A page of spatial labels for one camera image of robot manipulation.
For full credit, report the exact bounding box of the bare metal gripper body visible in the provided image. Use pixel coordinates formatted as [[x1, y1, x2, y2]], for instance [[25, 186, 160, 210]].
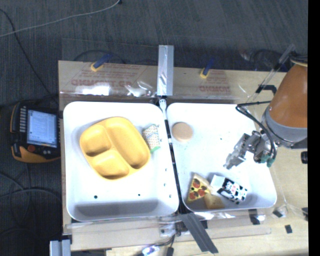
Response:
[[233, 130, 274, 164]]

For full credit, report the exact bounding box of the white plastic tray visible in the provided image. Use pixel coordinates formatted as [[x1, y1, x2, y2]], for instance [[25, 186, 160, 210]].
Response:
[[62, 100, 180, 223], [165, 102, 278, 214]]

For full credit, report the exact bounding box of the cow print milk carton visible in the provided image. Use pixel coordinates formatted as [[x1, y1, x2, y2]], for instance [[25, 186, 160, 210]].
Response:
[[209, 174, 249, 205]]

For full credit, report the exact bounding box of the toy pizza slice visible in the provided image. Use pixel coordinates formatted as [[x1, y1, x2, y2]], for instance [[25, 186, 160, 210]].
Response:
[[186, 172, 212, 204]]

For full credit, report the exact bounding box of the yellow bread wedge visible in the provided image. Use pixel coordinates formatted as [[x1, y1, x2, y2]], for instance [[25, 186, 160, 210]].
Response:
[[203, 193, 226, 210]]

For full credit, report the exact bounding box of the round tan biscuit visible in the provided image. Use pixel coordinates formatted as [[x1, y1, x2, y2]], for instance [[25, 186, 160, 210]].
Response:
[[171, 121, 194, 144]]

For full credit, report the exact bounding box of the white and green patterned packet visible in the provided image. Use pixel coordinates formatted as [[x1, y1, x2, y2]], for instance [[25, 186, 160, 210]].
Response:
[[141, 124, 162, 154]]

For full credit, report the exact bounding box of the brown cardboard board, red print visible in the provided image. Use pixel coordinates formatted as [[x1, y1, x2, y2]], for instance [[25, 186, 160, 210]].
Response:
[[57, 60, 309, 252]]

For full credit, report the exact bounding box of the yellow divided plate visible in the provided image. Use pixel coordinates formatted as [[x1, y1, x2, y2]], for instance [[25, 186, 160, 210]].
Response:
[[79, 116, 152, 181]]

